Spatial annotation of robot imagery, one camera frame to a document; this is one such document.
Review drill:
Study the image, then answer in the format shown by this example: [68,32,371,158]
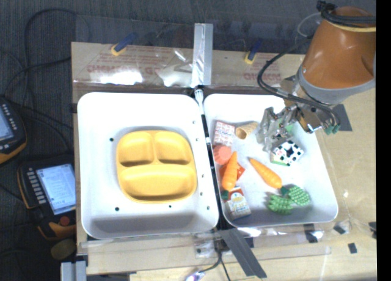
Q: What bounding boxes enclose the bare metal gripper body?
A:
[288,98,333,135]

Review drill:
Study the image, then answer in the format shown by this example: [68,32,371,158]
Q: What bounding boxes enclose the tan ice cream cone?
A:
[235,120,260,141]

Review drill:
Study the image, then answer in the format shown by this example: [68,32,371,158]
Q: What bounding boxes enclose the black and white cow carton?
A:
[269,139,305,167]

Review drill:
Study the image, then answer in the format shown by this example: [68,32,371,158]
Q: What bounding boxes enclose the white and red packet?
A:
[212,120,236,147]

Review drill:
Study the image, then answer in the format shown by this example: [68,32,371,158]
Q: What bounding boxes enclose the orange carrot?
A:
[220,150,239,201]
[248,157,290,195]

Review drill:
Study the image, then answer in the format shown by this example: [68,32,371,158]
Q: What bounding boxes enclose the orange red flat packet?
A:
[218,162,246,183]

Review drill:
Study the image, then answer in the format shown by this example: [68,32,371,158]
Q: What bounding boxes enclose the pink round toy food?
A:
[213,145,232,166]

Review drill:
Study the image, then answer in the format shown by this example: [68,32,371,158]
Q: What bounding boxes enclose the white plastic tray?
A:
[76,91,220,240]
[202,92,339,229]

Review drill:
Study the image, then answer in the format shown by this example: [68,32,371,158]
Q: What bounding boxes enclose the green dotted oval toy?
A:
[287,184,312,208]

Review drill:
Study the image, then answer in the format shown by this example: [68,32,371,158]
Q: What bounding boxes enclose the green pea pods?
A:
[265,193,294,216]

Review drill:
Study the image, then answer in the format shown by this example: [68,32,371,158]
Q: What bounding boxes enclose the orange and white juice carton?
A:
[224,185,252,222]

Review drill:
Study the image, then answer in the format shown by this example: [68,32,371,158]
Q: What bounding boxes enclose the yellow divided plate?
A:
[115,130,198,204]

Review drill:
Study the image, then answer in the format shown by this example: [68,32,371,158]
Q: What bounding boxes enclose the brown cardboard board red print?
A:
[70,41,349,275]

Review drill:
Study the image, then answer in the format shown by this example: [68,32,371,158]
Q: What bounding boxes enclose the black block with thin wires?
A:
[213,236,228,253]

